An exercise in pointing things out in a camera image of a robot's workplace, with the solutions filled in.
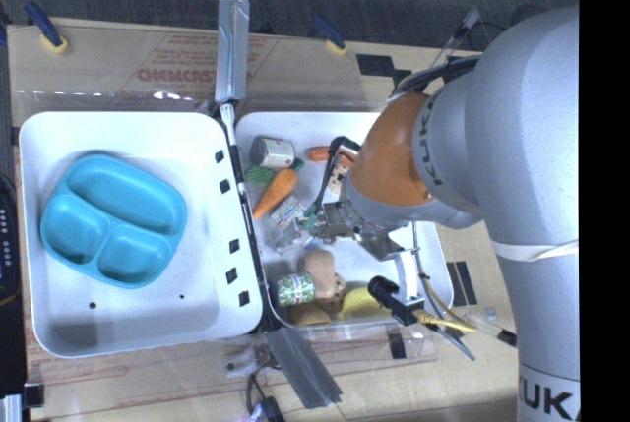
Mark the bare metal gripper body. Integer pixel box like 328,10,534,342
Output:
314,201,404,263

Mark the orange carrot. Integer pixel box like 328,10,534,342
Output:
252,157,305,220

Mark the beige bread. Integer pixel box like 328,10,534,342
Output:
303,248,341,299

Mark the brown cardboard board, red print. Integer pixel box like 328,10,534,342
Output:
5,16,439,420

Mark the white can with silver top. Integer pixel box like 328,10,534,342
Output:
248,136,296,170

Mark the white printed packet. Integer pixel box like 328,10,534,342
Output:
269,195,307,228

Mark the tan bread slice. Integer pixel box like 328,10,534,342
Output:
287,301,334,327

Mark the yellow banana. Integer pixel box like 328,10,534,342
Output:
336,286,393,322

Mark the black cylinder on white bracket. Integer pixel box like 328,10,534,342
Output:
367,248,427,328

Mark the white plastic tray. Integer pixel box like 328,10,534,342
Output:
18,110,265,359
234,110,455,331

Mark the orange sausage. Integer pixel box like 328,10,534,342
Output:
308,146,355,166

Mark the green and white can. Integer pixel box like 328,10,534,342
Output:
275,271,316,308

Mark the brown biscuit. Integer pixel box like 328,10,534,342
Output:
319,272,348,314

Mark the blue divided plate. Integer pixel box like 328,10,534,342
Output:
38,152,189,289

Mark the green toy vegetable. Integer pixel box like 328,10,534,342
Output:
244,164,277,188

